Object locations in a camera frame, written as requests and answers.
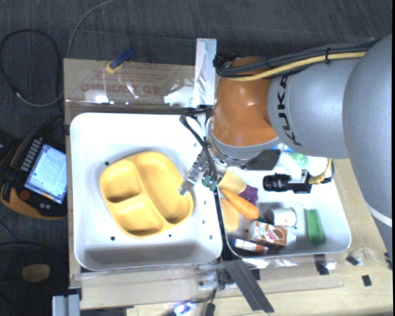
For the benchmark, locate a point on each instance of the green block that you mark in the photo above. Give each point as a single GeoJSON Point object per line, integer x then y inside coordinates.
{"type": "Point", "coordinates": [314, 227]}

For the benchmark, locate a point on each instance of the black cylinder on white bracket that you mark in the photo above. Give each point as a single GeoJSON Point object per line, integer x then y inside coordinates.
{"type": "Point", "coordinates": [278, 182]}

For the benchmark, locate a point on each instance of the orange carrot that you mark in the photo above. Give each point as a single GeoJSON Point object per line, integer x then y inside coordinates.
{"type": "Point", "coordinates": [242, 204]}

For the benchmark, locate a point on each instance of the purple grapes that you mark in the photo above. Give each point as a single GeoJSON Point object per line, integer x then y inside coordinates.
{"type": "Point", "coordinates": [250, 194]}

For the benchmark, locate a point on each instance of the white and brown carton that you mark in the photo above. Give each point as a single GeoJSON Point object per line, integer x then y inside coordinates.
{"type": "Point", "coordinates": [271, 234]}

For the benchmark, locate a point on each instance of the tan bread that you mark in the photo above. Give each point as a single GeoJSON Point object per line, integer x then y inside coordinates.
{"type": "Point", "coordinates": [229, 216]}

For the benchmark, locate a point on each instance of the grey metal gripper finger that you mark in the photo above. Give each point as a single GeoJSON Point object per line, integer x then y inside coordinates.
{"type": "Point", "coordinates": [188, 183]}

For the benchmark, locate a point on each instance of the green and white bottle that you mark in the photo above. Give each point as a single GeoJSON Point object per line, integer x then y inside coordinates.
{"type": "Point", "coordinates": [297, 158]}

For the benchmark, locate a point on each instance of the yellow divided plate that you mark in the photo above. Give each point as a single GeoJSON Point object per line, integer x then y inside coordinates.
{"type": "Point", "coordinates": [151, 176]}

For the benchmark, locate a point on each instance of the white plastic tray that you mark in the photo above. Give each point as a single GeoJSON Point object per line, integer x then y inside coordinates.
{"type": "Point", "coordinates": [92, 189]}
{"type": "Point", "coordinates": [332, 216]}

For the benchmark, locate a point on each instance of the small white can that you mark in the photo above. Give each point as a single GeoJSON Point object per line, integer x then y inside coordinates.
{"type": "Point", "coordinates": [283, 217]}

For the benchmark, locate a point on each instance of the white and red tube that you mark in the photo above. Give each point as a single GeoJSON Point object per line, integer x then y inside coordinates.
{"type": "Point", "coordinates": [250, 246]}

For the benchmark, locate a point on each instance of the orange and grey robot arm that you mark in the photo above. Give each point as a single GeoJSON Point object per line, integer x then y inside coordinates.
{"type": "Point", "coordinates": [303, 110]}

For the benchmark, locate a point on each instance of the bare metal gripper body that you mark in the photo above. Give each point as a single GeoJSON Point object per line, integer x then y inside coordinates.
{"type": "Point", "coordinates": [202, 163]}

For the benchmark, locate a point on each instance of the brown cardboard board red print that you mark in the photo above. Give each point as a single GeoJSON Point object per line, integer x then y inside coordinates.
{"type": "Point", "coordinates": [125, 84]}

